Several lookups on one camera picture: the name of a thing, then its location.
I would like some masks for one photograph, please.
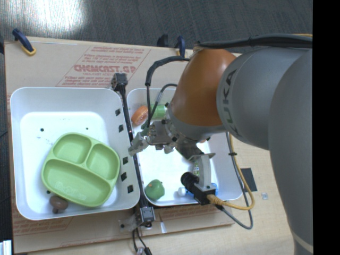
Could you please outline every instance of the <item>white tray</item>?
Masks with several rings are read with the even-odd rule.
[[[121,99],[115,92],[97,88],[21,88],[12,94],[10,105],[16,205],[22,216],[51,219],[129,209],[138,203],[137,175],[128,153],[130,142]],[[41,168],[54,142],[68,132],[91,136],[112,147],[121,159],[120,175],[103,205],[88,208],[70,203],[64,212],[54,214],[49,204],[53,194],[43,185]]]
[[[160,89],[150,89],[150,102],[155,102]],[[175,89],[166,89],[159,105],[169,103]],[[127,96],[130,117],[142,105],[147,105],[146,89],[134,89]],[[133,126],[134,136],[141,131],[141,126]],[[237,176],[228,155],[227,139],[225,133],[215,134],[208,142],[199,143],[198,147],[204,153],[216,153],[211,163],[212,183],[217,184],[217,196],[223,200],[234,200],[241,196],[242,191]],[[137,154],[140,164],[141,177],[144,188],[150,181],[158,179],[163,183],[165,195],[157,201],[150,200],[155,206],[175,206],[197,203],[191,194],[178,195],[179,187],[183,187],[181,176],[185,172],[193,172],[193,164],[187,161],[176,150],[165,154],[163,150],[156,150],[154,146],[147,147]]]

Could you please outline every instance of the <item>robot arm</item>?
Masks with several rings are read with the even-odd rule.
[[[264,41],[269,47],[238,57],[221,49],[225,45],[210,44],[211,49],[196,52],[165,120],[154,122],[144,134],[148,145],[165,147],[166,152],[175,148],[186,159],[205,163],[209,158],[196,144],[218,132],[269,150],[295,254],[313,254],[311,41],[295,45],[291,37],[276,40],[269,38]],[[131,152],[136,151],[133,144]],[[204,175],[206,184],[209,170]],[[209,203],[206,195],[213,192],[198,179],[187,181],[203,193],[197,201]]]

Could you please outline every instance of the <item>dark floor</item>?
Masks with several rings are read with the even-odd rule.
[[[313,33],[313,0],[0,0],[0,35],[156,46]],[[236,48],[232,52],[244,52]],[[0,55],[0,240],[12,237],[4,58]]]

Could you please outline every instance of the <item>table surface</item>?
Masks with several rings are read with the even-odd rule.
[[[7,84],[11,91],[13,84]],[[251,168],[257,191],[253,192],[255,207],[251,210],[254,226],[251,230],[238,224],[190,231],[144,236],[142,239],[155,254],[293,254],[293,238],[278,193],[270,154],[236,139],[234,150],[241,168]],[[243,197],[234,204],[245,206]],[[233,215],[249,225],[247,211],[233,209]],[[92,243],[51,250],[30,252],[39,254],[135,254],[132,237],[116,241]]]

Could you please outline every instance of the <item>green divided plate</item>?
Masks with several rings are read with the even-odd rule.
[[[79,133],[62,135],[49,151],[41,171],[46,188],[87,207],[102,205],[111,195],[120,170],[116,151]]]

